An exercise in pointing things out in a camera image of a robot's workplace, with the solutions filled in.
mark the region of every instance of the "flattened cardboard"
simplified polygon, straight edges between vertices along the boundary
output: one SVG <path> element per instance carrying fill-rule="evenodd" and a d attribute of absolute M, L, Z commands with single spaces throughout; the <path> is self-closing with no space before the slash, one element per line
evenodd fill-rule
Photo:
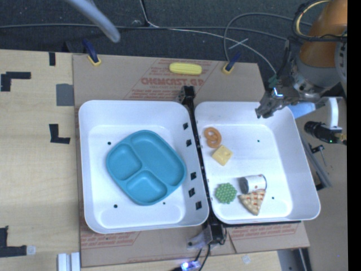
<path fill-rule="evenodd" d="M 93 232 L 86 225 L 78 110 L 83 103 L 93 99 L 177 100 L 183 85 L 195 87 L 195 106 L 203 101 L 257 102 L 264 92 L 258 66 L 236 63 L 232 73 L 225 75 L 222 68 L 226 62 L 110 55 L 100 57 L 101 65 L 94 67 L 86 55 L 73 56 L 81 265 L 88 267 L 194 258 L 198 250 L 188 250 L 187 239 L 198 235 L 201 226 L 104 235 Z M 172 62 L 199 64 L 202 66 L 202 74 L 191 76 L 171 73 L 168 67 Z M 266 231 L 260 228 L 227 228 L 226 243 L 214 248 L 211 256 L 309 246 L 302 222 L 267 225 Z"/>

